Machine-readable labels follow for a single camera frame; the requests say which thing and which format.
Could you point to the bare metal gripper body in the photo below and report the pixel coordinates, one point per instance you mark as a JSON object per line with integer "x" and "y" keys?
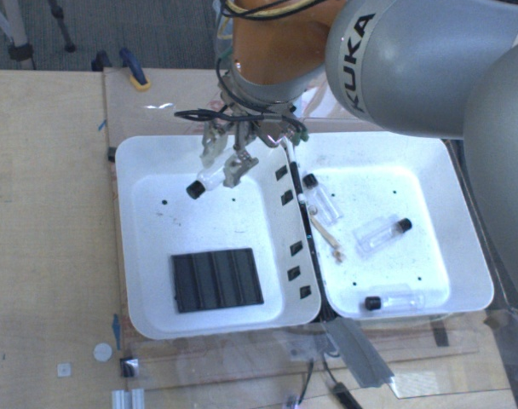
{"x": 272, "y": 130}

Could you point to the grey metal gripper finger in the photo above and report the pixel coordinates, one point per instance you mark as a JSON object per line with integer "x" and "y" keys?
{"x": 212, "y": 145}
{"x": 238, "y": 166}

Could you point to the clear bottle with black cap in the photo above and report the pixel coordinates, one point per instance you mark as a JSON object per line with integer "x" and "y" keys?
{"x": 211, "y": 178}
{"x": 325, "y": 200}
{"x": 380, "y": 237}
{"x": 395, "y": 301}

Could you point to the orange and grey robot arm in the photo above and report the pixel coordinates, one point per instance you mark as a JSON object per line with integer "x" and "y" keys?
{"x": 416, "y": 58}

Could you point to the white plastic tray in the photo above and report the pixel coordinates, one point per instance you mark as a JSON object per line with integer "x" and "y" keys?
{"x": 395, "y": 271}
{"x": 225, "y": 228}

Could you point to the tan thin strip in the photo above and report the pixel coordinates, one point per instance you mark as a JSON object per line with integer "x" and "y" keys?
{"x": 326, "y": 237}

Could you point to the black ridged rack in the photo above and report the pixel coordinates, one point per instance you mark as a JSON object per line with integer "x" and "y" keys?
{"x": 216, "y": 280}

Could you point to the black tripod leg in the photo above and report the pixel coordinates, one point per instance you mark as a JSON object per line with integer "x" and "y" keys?
{"x": 56, "y": 13}

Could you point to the white stand leg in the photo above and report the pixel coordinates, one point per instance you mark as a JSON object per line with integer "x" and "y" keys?
{"x": 13, "y": 19}

